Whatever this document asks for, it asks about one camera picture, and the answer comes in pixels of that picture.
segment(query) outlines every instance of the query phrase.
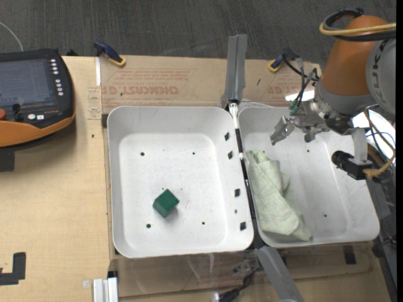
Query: button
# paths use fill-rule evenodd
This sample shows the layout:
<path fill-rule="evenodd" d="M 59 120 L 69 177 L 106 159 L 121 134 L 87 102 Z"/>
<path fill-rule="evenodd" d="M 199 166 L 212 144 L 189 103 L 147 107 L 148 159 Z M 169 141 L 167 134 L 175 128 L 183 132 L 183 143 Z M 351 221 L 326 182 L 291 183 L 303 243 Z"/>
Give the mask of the button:
<path fill-rule="evenodd" d="M 6 111 L 0 108 L 0 121 L 6 121 Z"/>

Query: green cloth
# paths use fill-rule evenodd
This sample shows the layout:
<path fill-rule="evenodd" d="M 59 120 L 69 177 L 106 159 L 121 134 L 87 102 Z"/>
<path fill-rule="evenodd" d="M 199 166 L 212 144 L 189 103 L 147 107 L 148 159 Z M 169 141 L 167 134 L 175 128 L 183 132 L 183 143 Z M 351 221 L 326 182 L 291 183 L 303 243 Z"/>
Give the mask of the green cloth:
<path fill-rule="evenodd" d="M 280 170 L 280 162 L 270 160 L 260 150 L 247 151 L 246 156 L 260 229 L 309 241 L 312 233 L 298 209 L 290 178 Z"/>

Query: white plastic tray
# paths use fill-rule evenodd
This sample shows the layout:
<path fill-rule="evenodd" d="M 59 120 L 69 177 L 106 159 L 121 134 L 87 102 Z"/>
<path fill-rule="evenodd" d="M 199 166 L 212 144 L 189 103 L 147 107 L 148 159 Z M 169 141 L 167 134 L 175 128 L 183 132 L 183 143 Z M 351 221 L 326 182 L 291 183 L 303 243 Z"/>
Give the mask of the white plastic tray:
<path fill-rule="evenodd" d="M 354 153 L 353 139 L 334 132 L 321 133 L 305 143 L 299 129 L 271 145 L 270 134 L 285 108 L 246 108 L 239 113 L 244 151 L 260 149 L 279 160 L 281 171 L 291 180 L 298 207 L 313 238 L 303 242 L 259 229 L 262 239 L 273 247 L 297 247 L 374 239 L 379 221 L 365 181 L 356 181 L 331 162 L 337 150 Z"/>
<path fill-rule="evenodd" d="M 109 115 L 108 137 L 113 242 L 119 253 L 154 257 L 250 246 L 253 226 L 226 111 L 122 106 Z M 180 200 L 166 218 L 152 207 L 164 189 Z"/>

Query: screen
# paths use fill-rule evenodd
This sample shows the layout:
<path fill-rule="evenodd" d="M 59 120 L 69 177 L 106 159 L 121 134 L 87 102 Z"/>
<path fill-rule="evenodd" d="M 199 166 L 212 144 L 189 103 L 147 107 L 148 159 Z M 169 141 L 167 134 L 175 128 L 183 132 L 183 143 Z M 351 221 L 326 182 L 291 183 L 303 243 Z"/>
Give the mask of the screen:
<path fill-rule="evenodd" d="M 56 105 L 45 59 L 0 62 L 0 108 L 17 103 Z"/>

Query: yellow cable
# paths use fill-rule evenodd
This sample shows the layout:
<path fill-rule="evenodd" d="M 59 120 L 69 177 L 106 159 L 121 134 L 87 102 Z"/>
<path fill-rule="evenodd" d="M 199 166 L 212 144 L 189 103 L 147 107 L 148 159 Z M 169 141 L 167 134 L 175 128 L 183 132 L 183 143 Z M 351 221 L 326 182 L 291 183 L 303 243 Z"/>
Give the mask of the yellow cable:
<path fill-rule="evenodd" d="M 393 148 L 393 146 L 385 139 L 385 137 L 379 132 L 379 130 L 377 129 L 377 127 L 372 123 L 371 119 L 370 119 L 370 115 L 368 114 L 368 110 L 366 109 L 364 111 L 364 114 L 370 124 L 370 126 L 378 133 L 378 135 L 380 136 L 380 138 L 392 149 L 393 155 L 391 156 L 391 158 L 389 159 L 388 162 L 386 162 L 386 164 L 379 168 L 379 169 L 364 169 L 363 172 L 366 174 L 367 177 L 372 178 L 372 177 L 376 177 L 379 176 L 381 173 L 385 172 L 386 169 L 388 169 L 388 167 L 392 164 L 393 160 L 396 157 L 396 151 Z"/>
<path fill-rule="evenodd" d="M 382 31 L 382 30 L 389 30 L 395 29 L 396 23 L 387 23 L 386 25 L 379 25 L 373 27 L 366 27 L 366 28 L 356 28 L 356 29 L 342 29 L 342 30 L 326 30 L 323 28 L 323 23 L 319 26 L 319 31 L 324 35 L 336 36 L 336 35 L 349 35 L 352 33 L 364 33 L 368 31 Z"/>

